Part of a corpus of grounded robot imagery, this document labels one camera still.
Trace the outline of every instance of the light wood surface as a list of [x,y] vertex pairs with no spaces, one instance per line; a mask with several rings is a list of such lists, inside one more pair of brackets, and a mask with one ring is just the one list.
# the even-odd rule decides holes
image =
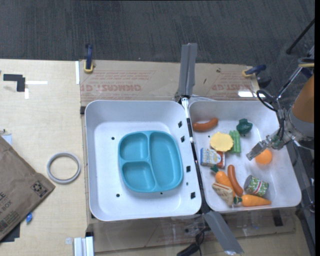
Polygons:
[[[21,223],[20,238],[0,243],[0,255],[71,256],[72,244],[66,239],[84,237],[87,206],[84,174],[80,87],[76,84],[74,61],[0,59],[0,127],[12,132],[12,146],[39,173],[46,177],[50,157],[71,152],[82,163],[79,177],[55,190],[32,213],[29,224]],[[16,82],[3,81],[3,74],[23,75],[26,81],[47,81],[29,85],[29,99],[16,92]],[[61,159],[52,172],[65,179],[75,172],[75,164]],[[298,218],[290,233],[240,238],[245,255],[310,255]],[[176,255],[187,245],[154,247],[97,253],[97,255]],[[202,255],[226,255],[217,241],[202,246]]]

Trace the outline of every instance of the orange ball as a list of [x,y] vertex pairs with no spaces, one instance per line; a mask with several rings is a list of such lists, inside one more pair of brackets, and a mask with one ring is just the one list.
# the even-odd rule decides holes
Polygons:
[[265,149],[260,154],[258,154],[255,158],[255,161],[262,165],[267,165],[272,160],[272,153],[269,149]]

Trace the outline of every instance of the hot dog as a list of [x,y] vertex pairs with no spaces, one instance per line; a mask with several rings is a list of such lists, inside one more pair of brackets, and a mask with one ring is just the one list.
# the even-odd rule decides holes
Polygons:
[[239,185],[239,183],[238,183],[238,181],[236,179],[235,167],[232,164],[228,165],[227,173],[228,173],[229,180],[230,180],[230,182],[231,182],[231,184],[233,186],[234,192],[239,197],[241,197],[242,194],[244,193],[244,190]]
[[195,122],[192,124],[192,128],[195,132],[204,132],[212,129],[217,124],[218,124],[218,119],[214,117],[209,122],[204,122],[204,123]]

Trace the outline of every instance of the blue divided plate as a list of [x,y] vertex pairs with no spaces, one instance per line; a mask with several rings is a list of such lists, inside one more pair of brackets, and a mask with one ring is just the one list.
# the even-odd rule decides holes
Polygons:
[[161,192],[177,187],[183,168],[175,139],[163,131],[138,131],[119,142],[118,159],[125,185],[136,192]]

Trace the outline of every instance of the brown paper bag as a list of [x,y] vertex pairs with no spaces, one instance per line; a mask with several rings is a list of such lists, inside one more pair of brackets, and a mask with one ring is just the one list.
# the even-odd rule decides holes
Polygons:
[[0,136],[0,240],[54,188]]

